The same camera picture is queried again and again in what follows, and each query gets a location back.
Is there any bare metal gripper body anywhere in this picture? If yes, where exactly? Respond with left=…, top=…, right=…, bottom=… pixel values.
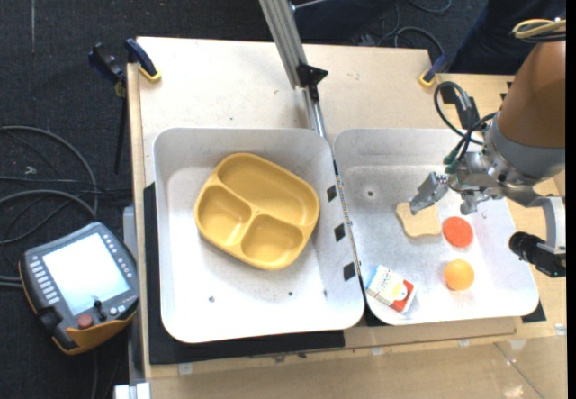
left=448, top=149, right=519, bottom=201

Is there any pale wood board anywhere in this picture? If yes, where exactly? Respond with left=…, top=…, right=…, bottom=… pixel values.
left=127, top=35, right=518, bottom=380

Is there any white and red carton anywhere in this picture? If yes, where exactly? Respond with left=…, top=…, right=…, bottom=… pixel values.
left=364, top=264, right=419, bottom=315

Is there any white plastic tray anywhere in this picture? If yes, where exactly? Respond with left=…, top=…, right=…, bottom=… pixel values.
left=151, top=126, right=366, bottom=345
left=332, top=127, right=541, bottom=328

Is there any yellow divided plate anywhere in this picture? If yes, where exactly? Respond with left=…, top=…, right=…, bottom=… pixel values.
left=193, top=151, right=321, bottom=272

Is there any orange ball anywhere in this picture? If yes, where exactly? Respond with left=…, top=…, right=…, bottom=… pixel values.
left=443, top=258, right=476, bottom=292

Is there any black cylinder on white bracket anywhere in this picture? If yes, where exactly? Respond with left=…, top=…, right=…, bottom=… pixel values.
left=508, top=195, right=567, bottom=279

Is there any tan bread slice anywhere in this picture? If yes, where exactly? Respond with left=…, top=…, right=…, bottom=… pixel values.
left=394, top=201, right=443, bottom=239

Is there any orange round slice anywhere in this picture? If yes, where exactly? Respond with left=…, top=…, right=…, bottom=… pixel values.
left=442, top=215, right=475, bottom=249

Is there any thin black and white rod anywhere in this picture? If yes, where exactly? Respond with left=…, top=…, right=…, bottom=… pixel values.
left=309, top=89, right=364, bottom=286

